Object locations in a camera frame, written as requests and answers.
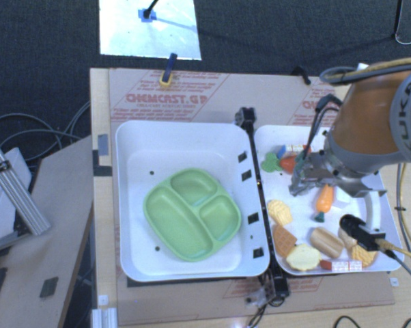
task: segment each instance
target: white tray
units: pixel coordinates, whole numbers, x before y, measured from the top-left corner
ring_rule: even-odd
[[[259,128],[255,133],[255,145],[257,148],[257,155],[259,164],[265,160],[265,156],[269,152],[277,153],[280,147],[284,144],[305,144],[309,135],[309,127],[304,126],[273,126],[267,125]],[[311,145],[312,151],[316,152],[324,147],[325,137],[317,135]],[[345,208],[339,209],[332,207],[332,209],[325,214],[325,222],[318,223],[313,220],[315,214],[316,198],[319,194],[319,189],[312,189],[307,195],[294,197],[289,193],[288,186],[291,183],[291,175],[286,172],[267,173],[261,171],[261,181],[264,188],[264,195],[266,203],[270,200],[282,200],[291,209],[293,221],[285,226],[298,240],[297,244],[306,243],[310,245],[309,237],[313,228],[322,226],[337,234],[339,229],[339,220],[344,214],[352,214],[362,220],[366,219],[366,208],[363,198],[355,198]],[[377,176],[371,175],[365,177],[363,182],[374,189],[384,189],[380,174]],[[380,200],[382,207],[382,222],[381,229],[386,232],[386,239],[394,245],[401,247],[397,228],[392,216],[391,208],[388,203],[386,194]],[[269,218],[271,231],[275,223],[272,218]],[[331,274],[331,271],[322,269],[320,266],[311,271],[296,271],[293,270],[284,258],[276,252],[278,263],[281,267],[291,273],[292,275],[325,275]],[[339,259],[348,259],[347,250],[344,249]],[[399,268],[398,262],[388,258],[384,254],[379,253],[374,263],[371,266],[365,267],[363,272],[374,271],[394,271]]]
[[[269,251],[248,135],[233,124],[131,121],[115,136],[119,185],[120,260],[140,282],[252,277],[269,265]],[[239,156],[246,158],[239,163]],[[238,205],[242,225],[218,252],[199,262],[175,256],[143,213],[143,200],[159,182],[186,168],[206,170]],[[242,174],[252,177],[242,181]],[[258,221],[248,216],[257,213]],[[263,255],[254,257],[256,249]]]

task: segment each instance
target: black carpet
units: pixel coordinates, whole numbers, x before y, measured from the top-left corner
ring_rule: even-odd
[[[194,0],[202,61],[176,69],[311,75],[411,56],[411,45],[391,38],[397,0]],[[35,115],[64,130],[89,100],[92,67],[164,68],[163,59],[99,54],[98,0],[0,0],[0,115]],[[411,40],[411,0],[400,25]],[[31,120],[0,122],[0,142],[40,127]],[[76,134],[90,133],[89,114]],[[47,135],[25,135],[3,147],[24,156],[49,146]]]

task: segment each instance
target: toy bread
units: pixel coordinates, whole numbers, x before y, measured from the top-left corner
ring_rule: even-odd
[[[376,251],[367,251],[359,244],[356,244],[353,248],[351,248],[351,258],[354,260],[360,260],[362,262],[362,267],[368,267],[372,264],[376,255]]]
[[[290,207],[281,200],[271,200],[268,203],[268,213],[280,226],[284,226],[292,222]]]
[[[344,248],[343,241],[323,227],[317,227],[310,235],[310,243],[320,252],[338,258]]]
[[[308,271],[314,269],[321,261],[321,253],[307,244],[297,245],[286,258],[294,270]]]
[[[342,228],[339,228],[337,235],[343,241],[345,248],[347,248],[348,250],[350,250],[357,244],[357,240],[351,236],[348,236],[347,232],[345,232]]]
[[[275,250],[280,256],[285,258],[294,248],[296,237],[280,225],[275,227],[272,236],[274,238]]]

